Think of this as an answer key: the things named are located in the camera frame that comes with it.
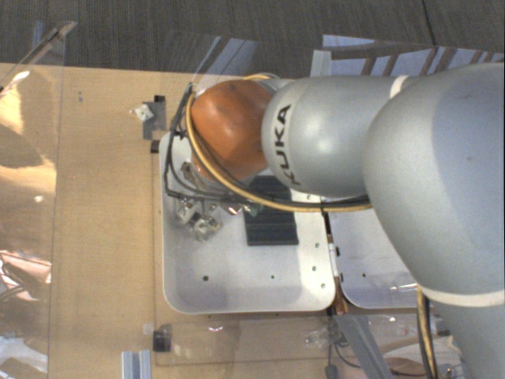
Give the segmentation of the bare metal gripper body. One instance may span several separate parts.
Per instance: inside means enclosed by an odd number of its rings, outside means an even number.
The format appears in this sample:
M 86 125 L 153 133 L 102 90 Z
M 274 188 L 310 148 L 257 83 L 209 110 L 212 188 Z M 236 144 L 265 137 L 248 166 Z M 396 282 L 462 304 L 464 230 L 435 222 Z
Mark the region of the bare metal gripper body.
M 244 200 L 235 197 L 232 191 L 219 182 L 203 177 L 192 163 L 184 162 L 181 165 L 181 172 L 183 182 L 187 182 L 198 196 L 204 197 L 202 209 L 205 214 L 211 215 L 217 208 L 221 208 L 232 216 L 240 212 L 250 213 L 253 210 Z

